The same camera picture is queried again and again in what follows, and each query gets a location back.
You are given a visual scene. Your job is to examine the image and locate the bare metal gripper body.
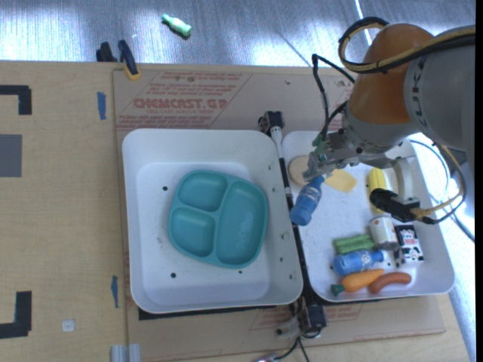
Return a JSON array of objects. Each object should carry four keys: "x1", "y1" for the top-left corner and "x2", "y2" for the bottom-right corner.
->
[{"x1": 307, "y1": 127, "x2": 364, "y2": 174}]

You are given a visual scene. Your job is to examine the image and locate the blue plastic bottle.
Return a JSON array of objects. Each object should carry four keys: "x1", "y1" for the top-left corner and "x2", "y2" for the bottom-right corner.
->
[
  {"x1": 332, "y1": 249, "x2": 385, "y2": 277},
  {"x1": 288, "y1": 175, "x2": 326, "y2": 227}
]

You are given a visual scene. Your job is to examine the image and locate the tan round biscuit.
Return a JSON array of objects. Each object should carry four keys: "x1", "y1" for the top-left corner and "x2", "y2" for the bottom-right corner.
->
[{"x1": 287, "y1": 155, "x2": 312, "y2": 186}]

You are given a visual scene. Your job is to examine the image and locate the yellow cheese slice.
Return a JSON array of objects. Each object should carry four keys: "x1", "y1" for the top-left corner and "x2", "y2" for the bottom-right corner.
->
[{"x1": 325, "y1": 168, "x2": 358, "y2": 193}]

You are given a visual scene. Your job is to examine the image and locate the thin black and white rod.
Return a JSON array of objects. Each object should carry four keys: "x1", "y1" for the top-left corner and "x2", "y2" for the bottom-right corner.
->
[{"x1": 270, "y1": 125, "x2": 309, "y2": 300}]

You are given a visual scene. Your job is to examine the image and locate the white plastic tray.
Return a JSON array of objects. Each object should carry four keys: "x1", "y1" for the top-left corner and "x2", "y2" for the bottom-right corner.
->
[
  {"x1": 281, "y1": 130, "x2": 456, "y2": 303},
  {"x1": 121, "y1": 127, "x2": 304, "y2": 314}
]

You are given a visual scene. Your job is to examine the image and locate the yellow corn cob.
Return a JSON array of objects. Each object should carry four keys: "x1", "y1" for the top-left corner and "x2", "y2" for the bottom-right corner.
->
[{"x1": 367, "y1": 167, "x2": 389, "y2": 215}]

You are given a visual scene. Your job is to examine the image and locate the green asparagus bundle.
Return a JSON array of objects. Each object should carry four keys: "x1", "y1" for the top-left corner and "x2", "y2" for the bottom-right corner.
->
[{"x1": 332, "y1": 233, "x2": 376, "y2": 256}]

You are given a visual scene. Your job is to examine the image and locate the white small can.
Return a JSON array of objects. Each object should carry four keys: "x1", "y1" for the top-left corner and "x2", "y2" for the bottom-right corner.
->
[{"x1": 368, "y1": 215, "x2": 400, "y2": 251}]

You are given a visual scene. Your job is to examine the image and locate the green divided plate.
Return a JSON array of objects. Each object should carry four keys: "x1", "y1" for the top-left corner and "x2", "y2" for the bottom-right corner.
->
[{"x1": 167, "y1": 169, "x2": 270, "y2": 270}]

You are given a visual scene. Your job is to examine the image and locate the black and white milk carton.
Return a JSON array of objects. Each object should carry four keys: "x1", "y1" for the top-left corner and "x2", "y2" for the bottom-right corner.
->
[{"x1": 393, "y1": 224, "x2": 425, "y2": 270}]

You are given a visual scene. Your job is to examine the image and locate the orange carrot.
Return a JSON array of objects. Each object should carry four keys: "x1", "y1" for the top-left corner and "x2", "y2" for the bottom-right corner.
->
[{"x1": 330, "y1": 268, "x2": 386, "y2": 298}]

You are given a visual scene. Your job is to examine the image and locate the brown sausage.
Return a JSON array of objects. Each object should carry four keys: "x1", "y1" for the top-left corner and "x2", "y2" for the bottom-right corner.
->
[{"x1": 367, "y1": 271, "x2": 413, "y2": 295}]

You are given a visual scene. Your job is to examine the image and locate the brown cardboard board red print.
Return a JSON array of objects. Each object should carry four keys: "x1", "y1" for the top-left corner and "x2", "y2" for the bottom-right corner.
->
[{"x1": 112, "y1": 66, "x2": 447, "y2": 355}]

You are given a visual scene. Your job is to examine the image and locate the light green toy bottle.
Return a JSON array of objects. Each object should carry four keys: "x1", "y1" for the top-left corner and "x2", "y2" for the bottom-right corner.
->
[{"x1": 161, "y1": 13, "x2": 193, "y2": 38}]

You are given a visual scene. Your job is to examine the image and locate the black block with thin wires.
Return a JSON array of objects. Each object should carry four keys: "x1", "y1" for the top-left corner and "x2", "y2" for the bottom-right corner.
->
[
  {"x1": 299, "y1": 302, "x2": 328, "y2": 333},
  {"x1": 258, "y1": 110, "x2": 285, "y2": 133}
]

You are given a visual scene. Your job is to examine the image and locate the black cylinder on white bracket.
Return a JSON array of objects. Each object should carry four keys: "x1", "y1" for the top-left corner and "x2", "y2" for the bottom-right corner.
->
[{"x1": 368, "y1": 156, "x2": 422, "y2": 224}]

